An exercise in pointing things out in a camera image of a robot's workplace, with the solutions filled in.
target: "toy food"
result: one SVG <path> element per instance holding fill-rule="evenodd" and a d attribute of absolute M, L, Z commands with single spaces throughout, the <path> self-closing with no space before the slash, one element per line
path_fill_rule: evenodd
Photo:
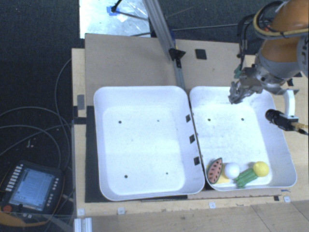
<path fill-rule="evenodd" d="M 208 170 L 207 170 L 207 179 L 209 183 L 215 184 L 222 172 L 222 158 L 218 158 L 217 160 L 214 160 Z"/>
<path fill-rule="evenodd" d="M 225 164 L 224 174 L 229 179 L 235 179 L 239 175 L 239 165 L 235 162 Z"/>
<path fill-rule="evenodd" d="M 234 180 L 239 188 L 244 187 L 247 183 L 257 179 L 258 177 L 264 177 L 268 175 L 269 167 L 265 162 L 258 161 L 253 165 L 253 168 L 249 168 L 242 172 Z"/>

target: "white ball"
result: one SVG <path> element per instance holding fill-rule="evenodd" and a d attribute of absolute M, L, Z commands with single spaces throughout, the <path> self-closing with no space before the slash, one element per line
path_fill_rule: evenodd
<path fill-rule="evenodd" d="M 235 162 L 225 164 L 224 174 L 229 179 L 235 179 L 239 175 L 239 165 Z"/>

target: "toy watermelon slice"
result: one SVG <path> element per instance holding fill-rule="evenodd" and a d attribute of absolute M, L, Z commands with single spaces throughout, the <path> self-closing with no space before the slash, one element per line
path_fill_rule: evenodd
<path fill-rule="evenodd" d="M 217 160 L 214 160 L 208 170 L 207 170 L 207 179 L 209 183 L 215 184 L 220 175 L 222 173 L 222 158 L 218 158 Z"/>

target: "green toy vegetable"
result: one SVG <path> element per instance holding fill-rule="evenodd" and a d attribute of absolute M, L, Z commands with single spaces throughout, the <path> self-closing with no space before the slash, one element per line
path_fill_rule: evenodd
<path fill-rule="evenodd" d="M 249 168 L 242 172 L 234 180 L 239 188 L 243 188 L 247 183 L 257 179 L 258 177 L 264 177 L 268 175 L 269 167 L 265 162 L 258 161 L 253 165 L 253 168 Z"/>

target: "black cable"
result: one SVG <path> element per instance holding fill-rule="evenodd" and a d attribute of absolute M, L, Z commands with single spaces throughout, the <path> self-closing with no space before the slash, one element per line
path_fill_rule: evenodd
<path fill-rule="evenodd" d="M 298 129 L 297 132 L 300 133 L 300 134 L 309 136 L 308 132 L 306 132 L 306 131 L 303 130 L 303 129 Z"/>
<path fill-rule="evenodd" d="M 59 213 L 59 211 L 63 208 L 63 206 L 65 205 L 65 203 L 70 199 L 70 197 L 73 195 L 74 192 L 75 192 L 75 189 L 73 189 L 72 192 L 66 197 L 66 199 L 63 201 L 63 203 L 61 204 L 61 206 L 60 206 L 59 208 L 57 208 L 56 214 Z"/>
<path fill-rule="evenodd" d="M 237 36 L 240 37 L 242 33 L 242 28 L 248 20 L 252 20 L 255 14 L 246 15 L 237 24 Z"/>
<path fill-rule="evenodd" d="M 274 7 L 274 6 L 280 6 L 281 4 L 283 3 L 283 1 L 274 1 L 274 2 L 271 2 L 269 4 L 267 4 L 265 7 L 263 7 L 261 9 L 261 11 L 259 12 L 259 14 L 257 15 L 256 17 L 256 24 L 257 26 L 260 28 L 260 29 L 263 29 L 261 28 L 260 26 L 260 22 L 262 22 L 263 24 L 265 24 L 265 22 L 263 20 L 261 20 L 261 17 L 264 19 L 264 13 L 271 7 Z M 270 27 L 267 27 L 270 31 L 273 31 L 273 32 L 277 32 L 276 30 L 270 28 Z"/>
<path fill-rule="evenodd" d="M 167 16 L 165 16 L 165 19 L 168 19 L 168 18 L 170 18 L 170 17 L 172 17 L 172 16 L 174 16 L 174 15 L 179 15 L 179 14 L 181 14 L 181 13 L 185 12 L 185 11 L 188 11 L 188 10 L 194 9 L 194 8 L 196 8 L 196 7 L 197 7 L 197 5 L 192 6 L 192 7 L 189 7 L 189 8 L 186 8 L 186 9 L 184 9 L 184 10 L 180 10 L 180 11 L 175 12 L 175 13 L 170 14 L 170 15 L 167 15 Z"/>
<path fill-rule="evenodd" d="M 46 111 L 46 112 L 49 112 L 49 113 L 52 113 L 52 114 L 58 116 L 58 114 L 56 112 L 54 112 L 52 110 L 49 110 L 47 108 L 44 108 L 44 107 L 39 107 L 39 106 L 22 106 L 22 107 L 17 107 L 17 108 L 13 108 L 13 109 L 10 109 L 8 111 L 5 111 L 2 114 L 0 114 L 0 117 L 6 115 L 8 113 L 11 113 L 11 112 L 14 112 L 14 111 L 17 111 L 17 110 L 23 110 L 23 109 L 39 109 L 39 110 L 43 110 L 43 111 Z M 61 119 L 62 119 L 62 121 L 65 122 L 66 126 L 70 130 L 70 126 L 69 126 L 68 122 L 63 117 L 61 117 Z"/>
<path fill-rule="evenodd" d="M 176 32 L 176 31 L 196 30 L 196 29 L 225 28 L 225 27 L 235 27 L 237 25 L 238 23 L 237 24 L 226 24 L 226 25 L 202 26 L 202 27 L 185 28 L 185 29 L 172 29 L 172 31 Z"/>
<path fill-rule="evenodd" d="M 148 34 L 151 34 L 151 32 L 148 32 L 148 33 L 139 33 L 139 34 L 133 34 L 133 35 L 130 35 L 131 37 L 139 37 L 139 36 L 144 36 L 144 35 L 148 35 Z"/>
<path fill-rule="evenodd" d="M 61 127 L 61 125 L 60 125 L 60 126 L 53 126 L 53 127 L 47 128 L 47 129 L 45 129 L 45 131 L 50 131 L 50 130 L 52 130 L 52 129 L 59 128 L 59 127 Z M 8 148 L 6 148 L 4 151 L 2 151 L 2 152 L 0 153 L 0 156 L 2 156 L 5 152 L 9 151 L 10 149 L 14 148 L 16 145 L 19 145 L 19 144 L 22 143 L 23 141 L 26 141 L 26 140 L 28 140 L 29 138 L 34 137 L 34 136 L 36 136 L 36 135 L 38 135 L 38 134 L 41 134 L 41 133 L 43 133 L 43 132 L 42 132 L 42 131 L 39 131 L 39 132 L 37 132 L 37 133 L 35 133 L 35 134 L 32 134 L 32 135 L 30 135 L 30 136 L 28 136 L 28 137 L 25 137 L 24 139 L 18 141 L 17 143 L 11 145 L 10 147 L 8 147 Z"/>
<path fill-rule="evenodd" d="M 57 150 L 58 150 L 58 154 L 59 154 L 59 163 L 58 163 L 58 166 L 57 168 L 60 169 L 60 166 L 61 166 L 61 152 L 60 152 L 60 147 L 58 145 L 58 143 L 56 142 L 56 140 L 54 139 L 54 137 L 49 134 L 46 130 L 43 130 L 41 128 L 38 128 L 38 127 L 35 127 L 35 126 L 29 126 L 29 125 L 9 125 L 9 126 L 1 126 L 0 129 L 6 129 L 6 128 L 15 128 L 15 127 L 24 127 L 24 128 L 31 128 L 31 129 L 35 129 L 35 130 L 38 130 L 38 131 L 41 131 L 43 133 L 45 133 L 47 136 L 49 136 L 55 143 L 56 147 L 57 147 Z"/>
<path fill-rule="evenodd" d="M 73 195 L 74 192 L 75 192 L 75 189 L 73 189 L 73 191 L 66 197 L 66 199 L 63 201 L 61 206 L 57 209 L 57 212 L 55 213 L 55 215 L 57 215 L 59 213 L 59 210 L 61 210 L 63 208 L 65 203 L 70 199 L 70 197 Z M 47 228 L 44 230 L 44 232 L 47 232 L 51 225 L 52 225 L 52 222 L 49 221 L 49 224 L 47 225 Z"/>
<path fill-rule="evenodd" d="M 252 24 L 252 21 L 249 22 L 246 27 L 245 27 L 245 30 L 244 30 L 244 33 L 243 33 L 243 39 L 244 40 L 247 40 L 247 30 L 248 30 L 248 27 Z"/>
<path fill-rule="evenodd" d="M 66 121 L 63 117 L 60 116 L 59 113 L 56 113 L 56 112 L 54 112 L 54 111 L 52 111 L 52 110 L 49 110 L 49 109 L 43 108 L 43 107 L 38 107 L 38 106 L 23 106 L 23 107 L 17 107 L 17 108 L 10 109 L 10 110 L 8 110 L 8 111 L 6 111 L 6 112 L 3 112 L 2 114 L 0 114 L 0 117 L 6 115 L 6 114 L 8 114 L 8 113 L 11 113 L 11 112 L 14 112 L 14 111 L 17 111 L 17 110 L 24 110 L 24 109 L 38 109 L 38 110 L 43 110 L 43 111 L 52 113 L 52 114 L 58 116 L 58 117 L 60 118 L 60 121 L 61 121 L 61 122 L 64 121 L 65 125 L 67 126 L 67 128 L 68 128 L 69 131 L 70 131 L 70 126 L 69 126 L 69 124 L 67 123 L 67 121 Z M 69 137 L 68 137 L 68 135 L 67 135 L 67 133 L 66 133 L 66 130 L 65 130 L 65 128 L 64 128 L 64 124 L 61 123 L 61 126 L 63 127 L 63 130 L 65 131 L 65 137 L 66 137 L 66 141 L 67 141 L 67 145 L 68 145 L 68 159 L 67 159 L 67 162 L 66 162 L 66 164 L 65 164 L 65 166 L 64 166 L 64 169 L 66 169 L 66 167 L 68 166 L 68 164 L 69 164 L 69 162 L 70 162 L 70 141 L 69 141 Z"/>
<path fill-rule="evenodd" d="M 67 67 L 68 63 L 71 62 L 71 58 L 64 64 L 64 66 L 62 67 L 58 77 L 57 77 L 57 80 L 56 80 L 56 85 L 55 85 L 55 107 L 56 107 L 56 112 L 57 112 L 57 115 L 58 115 L 58 118 L 59 118 L 59 121 L 60 121 L 60 124 L 61 124 L 61 127 L 63 129 L 63 132 L 65 134 L 65 137 L 67 139 L 67 143 L 68 143 L 68 146 L 69 146 L 69 152 L 68 152 L 68 160 L 67 162 L 65 163 L 64 165 L 64 169 L 67 168 L 67 166 L 69 165 L 70 163 L 70 154 L 71 154 L 71 148 L 70 148 L 70 142 L 69 142 L 69 137 L 68 137 L 68 134 L 64 128 L 64 125 L 63 125 L 63 122 L 62 122 L 62 119 L 61 119 L 61 116 L 60 116 L 60 112 L 59 112 L 59 108 L 58 108 L 58 102 L 57 102 L 57 89 L 58 89 L 58 82 L 59 82 L 59 79 L 60 79 L 60 76 L 62 74 L 62 72 L 64 71 L 64 69 Z"/>
<path fill-rule="evenodd" d="M 261 22 L 263 23 L 263 27 L 269 31 L 272 31 L 272 32 L 278 32 L 276 30 L 274 30 L 273 28 L 270 27 L 270 22 L 272 22 L 272 20 L 274 18 L 269 18 L 269 17 L 266 17 L 265 18 L 265 15 L 267 13 L 267 11 L 269 10 L 270 8 L 266 8 L 266 10 L 263 12 L 263 14 L 261 15 Z"/>
<path fill-rule="evenodd" d="M 145 18 L 145 17 L 140 17 L 140 16 L 138 16 L 138 15 L 134 15 L 134 14 L 128 14 L 128 13 L 121 12 L 121 11 L 115 11 L 115 13 L 117 13 L 117 14 L 121 14 L 121 15 L 126 15 L 126 16 L 129 16 L 129 17 L 132 17 L 132 18 L 138 19 L 138 20 L 148 21 L 148 18 Z"/>

